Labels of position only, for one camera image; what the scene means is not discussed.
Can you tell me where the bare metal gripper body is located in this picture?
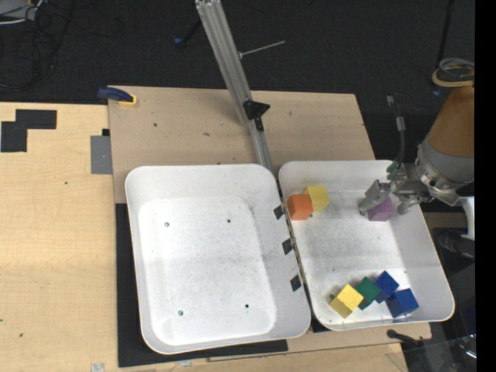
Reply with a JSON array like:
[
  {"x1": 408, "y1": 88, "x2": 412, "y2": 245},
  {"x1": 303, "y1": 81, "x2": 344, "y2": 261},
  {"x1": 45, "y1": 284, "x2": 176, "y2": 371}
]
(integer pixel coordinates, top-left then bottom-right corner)
[{"x1": 388, "y1": 164, "x2": 475, "y2": 207}]

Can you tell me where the purple cube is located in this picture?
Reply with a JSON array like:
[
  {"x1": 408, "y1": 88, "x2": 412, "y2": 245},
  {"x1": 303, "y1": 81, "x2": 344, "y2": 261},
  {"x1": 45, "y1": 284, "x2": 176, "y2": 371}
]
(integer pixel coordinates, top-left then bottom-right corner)
[{"x1": 367, "y1": 196, "x2": 395, "y2": 222}]

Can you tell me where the yellow cube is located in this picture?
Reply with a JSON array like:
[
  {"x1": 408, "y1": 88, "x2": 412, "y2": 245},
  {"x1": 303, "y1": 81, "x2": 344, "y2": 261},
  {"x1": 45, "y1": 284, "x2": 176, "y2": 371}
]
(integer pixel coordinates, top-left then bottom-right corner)
[
  {"x1": 302, "y1": 185, "x2": 331, "y2": 212},
  {"x1": 329, "y1": 283, "x2": 364, "y2": 319}
]

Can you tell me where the white plastic tray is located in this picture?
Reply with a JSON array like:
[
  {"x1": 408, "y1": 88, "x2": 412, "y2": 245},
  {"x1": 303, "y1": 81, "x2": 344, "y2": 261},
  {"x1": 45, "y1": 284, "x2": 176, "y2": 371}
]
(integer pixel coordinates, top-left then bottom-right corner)
[
  {"x1": 124, "y1": 164, "x2": 312, "y2": 355},
  {"x1": 277, "y1": 160, "x2": 456, "y2": 332}
]

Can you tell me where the orange cube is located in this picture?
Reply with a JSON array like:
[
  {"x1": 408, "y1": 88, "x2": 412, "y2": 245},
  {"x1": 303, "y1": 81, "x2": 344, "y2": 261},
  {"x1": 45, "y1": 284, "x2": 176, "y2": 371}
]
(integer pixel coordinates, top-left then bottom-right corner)
[{"x1": 286, "y1": 193, "x2": 314, "y2": 222}]

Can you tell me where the blue cube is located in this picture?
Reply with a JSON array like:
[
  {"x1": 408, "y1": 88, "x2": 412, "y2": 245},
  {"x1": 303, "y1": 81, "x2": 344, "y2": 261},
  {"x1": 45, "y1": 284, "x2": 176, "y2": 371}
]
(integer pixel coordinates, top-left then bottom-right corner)
[
  {"x1": 385, "y1": 288, "x2": 420, "y2": 319},
  {"x1": 374, "y1": 270, "x2": 401, "y2": 304}
]

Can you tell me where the green cube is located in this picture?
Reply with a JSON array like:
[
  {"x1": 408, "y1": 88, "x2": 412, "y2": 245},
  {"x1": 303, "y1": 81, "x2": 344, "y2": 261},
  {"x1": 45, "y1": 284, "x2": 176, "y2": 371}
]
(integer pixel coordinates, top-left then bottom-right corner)
[{"x1": 355, "y1": 277, "x2": 382, "y2": 311}]

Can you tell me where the pale wood board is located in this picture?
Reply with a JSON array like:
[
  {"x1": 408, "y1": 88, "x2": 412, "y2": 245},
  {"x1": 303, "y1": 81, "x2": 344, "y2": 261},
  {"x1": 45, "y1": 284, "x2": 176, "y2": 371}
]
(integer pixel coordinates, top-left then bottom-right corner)
[{"x1": 106, "y1": 85, "x2": 433, "y2": 363}]

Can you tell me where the black cylinder on white bracket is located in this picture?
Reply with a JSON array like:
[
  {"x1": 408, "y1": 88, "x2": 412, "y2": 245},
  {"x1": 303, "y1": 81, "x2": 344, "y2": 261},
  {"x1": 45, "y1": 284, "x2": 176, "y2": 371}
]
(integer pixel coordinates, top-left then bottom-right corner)
[{"x1": 435, "y1": 194, "x2": 475, "y2": 261}]

